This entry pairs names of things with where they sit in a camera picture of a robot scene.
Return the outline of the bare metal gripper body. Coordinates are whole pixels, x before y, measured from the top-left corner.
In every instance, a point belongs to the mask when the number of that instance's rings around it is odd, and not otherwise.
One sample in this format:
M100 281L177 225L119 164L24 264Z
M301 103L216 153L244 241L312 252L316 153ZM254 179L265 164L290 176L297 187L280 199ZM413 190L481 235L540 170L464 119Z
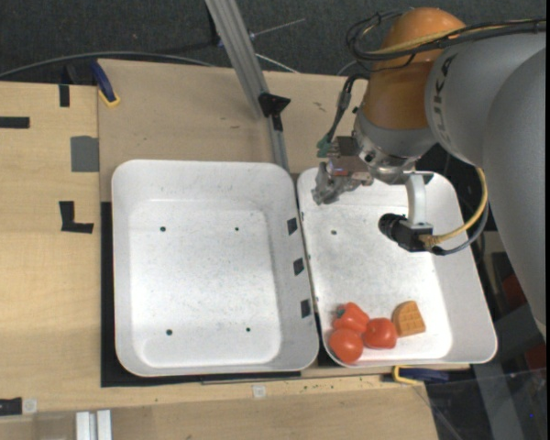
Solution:
M336 137L326 154L324 173L330 185L371 185L375 181L403 184L415 170L416 157L385 152L368 140Z

